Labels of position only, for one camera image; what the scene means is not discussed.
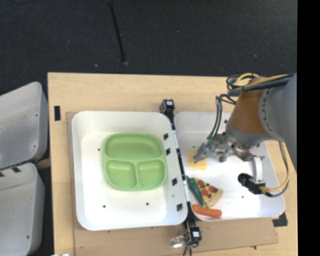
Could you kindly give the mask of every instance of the green plate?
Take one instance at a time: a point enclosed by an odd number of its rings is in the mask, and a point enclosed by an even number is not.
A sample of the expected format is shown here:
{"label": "green plate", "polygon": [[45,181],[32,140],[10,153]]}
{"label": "green plate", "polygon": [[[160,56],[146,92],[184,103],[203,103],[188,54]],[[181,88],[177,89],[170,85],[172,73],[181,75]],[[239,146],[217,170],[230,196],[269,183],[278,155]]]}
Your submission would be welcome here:
{"label": "green plate", "polygon": [[116,133],[103,146],[107,180],[118,190],[156,189],[167,179],[166,154],[161,141],[146,133]]}

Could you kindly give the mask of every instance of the white bin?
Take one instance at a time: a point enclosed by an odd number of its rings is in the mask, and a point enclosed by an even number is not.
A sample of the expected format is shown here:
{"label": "white bin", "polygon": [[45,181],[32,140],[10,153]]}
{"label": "white bin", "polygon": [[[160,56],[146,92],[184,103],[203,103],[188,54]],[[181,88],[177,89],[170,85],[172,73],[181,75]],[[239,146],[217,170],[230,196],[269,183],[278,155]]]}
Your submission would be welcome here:
{"label": "white bin", "polygon": [[45,185],[36,166],[48,144],[48,102],[38,82],[0,96],[0,255],[34,253],[42,241]]}
{"label": "white bin", "polygon": [[[224,112],[222,120],[228,120],[231,113]],[[253,175],[251,162],[245,162],[237,156],[229,156],[226,162],[219,162],[215,154],[207,158],[205,171],[188,167],[188,150],[197,150],[207,141],[216,120],[215,112],[180,112],[175,116],[176,133],[181,149],[185,174],[190,177],[202,179],[213,186],[223,190],[222,197],[214,205],[215,209],[222,211],[221,218],[212,218],[195,213],[203,221],[236,220],[246,218],[278,217],[285,210],[283,196],[267,197],[251,193],[238,182],[238,175],[247,173]],[[219,133],[225,131],[226,124],[221,123]],[[268,188],[279,186],[273,165],[271,163],[266,144],[251,150],[254,155],[265,156],[262,160],[262,175]],[[191,203],[197,203],[196,198],[190,194]]]}
{"label": "white bin", "polygon": [[[158,112],[84,111],[71,122],[76,215],[88,230],[178,225],[188,214],[169,119]],[[104,173],[103,144],[117,133],[156,136],[166,156],[165,183],[152,190],[122,191],[112,187]]]}

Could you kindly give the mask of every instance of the toy hot dog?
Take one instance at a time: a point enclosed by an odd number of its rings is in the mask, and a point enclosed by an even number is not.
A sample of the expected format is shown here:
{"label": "toy hot dog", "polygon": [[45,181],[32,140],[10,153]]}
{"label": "toy hot dog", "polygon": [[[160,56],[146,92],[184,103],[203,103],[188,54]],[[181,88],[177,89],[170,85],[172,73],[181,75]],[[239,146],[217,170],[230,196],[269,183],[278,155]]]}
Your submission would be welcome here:
{"label": "toy hot dog", "polygon": [[192,209],[197,214],[206,215],[213,218],[220,218],[222,215],[222,211],[219,209],[206,208],[206,207],[202,207],[199,204],[193,204]]}

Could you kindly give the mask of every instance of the cable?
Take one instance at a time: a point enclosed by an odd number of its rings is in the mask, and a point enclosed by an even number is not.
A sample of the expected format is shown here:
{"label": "cable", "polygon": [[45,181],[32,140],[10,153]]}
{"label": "cable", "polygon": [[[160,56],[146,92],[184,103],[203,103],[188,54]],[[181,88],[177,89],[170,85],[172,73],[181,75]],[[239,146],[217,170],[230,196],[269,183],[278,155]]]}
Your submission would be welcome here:
{"label": "cable", "polygon": [[[263,194],[265,194],[266,196],[271,197],[271,198],[278,197],[278,196],[282,195],[287,190],[288,185],[289,185],[289,179],[290,179],[290,176],[289,176],[290,169],[288,166],[287,156],[286,156],[286,152],[285,152],[285,149],[284,149],[282,142],[279,142],[279,147],[280,147],[281,156],[282,156],[282,159],[283,159],[283,162],[285,165],[285,169],[286,169],[286,179],[282,185],[280,185],[276,188],[268,188],[265,186],[259,187],[259,189],[262,191]],[[271,194],[271,192],[275,192],[278,190],[282,190],[282,191],[278,194]]]}
{"label": "cable", "polygon": [[221,117],[222,117],[222,103],[221,103],[221,98],[220,96],[215,97],[215,104],[216,104],[216,118],[215,118],[215,123],[213,126],[212,131],[209,133],[208,137],[206,138],[208,140],[207,145],[211,145],[214,138],[216,137],[220,123],[221,123]]}
{"label": "cable", "polygon": [[28,4],[34,0],[9,0],[10,2],[12,3],[15,3],[15,4]]}
{"label": "cable", "polygon": [[188,244],[185,249],[184,249],[184,252],[183,252],[183,256],[186,256],[186,253],[187,253],[187,250],[189,248],[189,255],[192,256],[192,248],[191,248],[191,245]]}
{"label": "cable", "polygon": [[[262,89],[269,89],[273,87],[284,86],[288,83],[288,81],[294,74],[295,73],[281,74],[281,75],[275,75],[271,77],[261,77],[255,73],[231,75],[226,79],[228,95],[239,96],[242,91],[248,92],[253,90],[262,90]],[[253,82],[251,82],[252,80],[250,80],[245,85],[238,84],[241,80],[248,79],[248,78],[251,78],[251,79],[260,78],[260,79],[257,79]]]}
{"label": "cable", "polygon": [[220,100],[222,102],[226,102],[226,103],[229,103],[229,104],[232,104],[232,105],[236,104],[236,101],[234,99],[232,99],[228,94],[221,94],[219,98],[220,98]]}
{"label": "cable", "polygon": [[124,47],[123,47],[123,43],[122,43],[122,39],[121,39],[121,33],[120,33],[119,25],[117,22],[116,12],[115,12],[115,8],[114,8],[114,0],[107,0],[107,3],[110,7],[111,16],[113,19],[113,25],[114,25],[115,32],[116,32],[116,37],[118,39],[118,44],[119,44],[120,53],[121,53],[121,62],[127,66],[128,61],[127,61],[127,58],[125,55],[125,51],[124,51]]}
{"label": "cable", "polygon": [[199,242],[194,242],[191,244],[192,248],[197,248],[199,245]]}

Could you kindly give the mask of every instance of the white tray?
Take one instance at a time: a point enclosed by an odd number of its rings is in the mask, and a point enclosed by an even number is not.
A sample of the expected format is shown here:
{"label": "white tray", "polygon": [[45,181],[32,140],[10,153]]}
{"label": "white tray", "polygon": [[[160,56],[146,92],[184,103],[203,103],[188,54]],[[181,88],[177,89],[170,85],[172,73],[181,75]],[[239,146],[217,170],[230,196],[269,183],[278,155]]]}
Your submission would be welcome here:
{"label": "white tray", "polygon": [[[225,131],[224,120],[228,120],[230,113],[222,114],[222,122],[219,133]],[[218,158],[211,154],[207,158],[207,170],[195,170],[188,167],[188,150],[197,150],[206,142],[216,120],[215,112],[179,112],[175,116],[176,133],[182,154],[182,160],[186,175],[196,177],[211,183],[217,188],[223,189],[222,198],[213,208],[222,211],[221,218],[211,218],[195,213],[203,221],[232,220],[255,217],[277,217],[285,210],[283,196],[267,197],[254,195],[238,182],[238,175],[247,173],[253,175],[250,162],[244,162],[236,156],[230,156],[226,162],[220,163]],[[262,160],[263,180],[268,188],[279,186],[269,153],[265,143],[253,148],[254,155],[265,156]],[[197,203],[196,198],[190,192],[191,203]]]}
{"label": "white tray", "polygon": [[[169,119],[158,112],[84,111],[71,121],[76,215],[88,230],[178,225],[188,214],[176,144]],[[167,179],[159,188],[121,191],[107,181],[102,146],[116,133],[156,136],[166,156]]]}

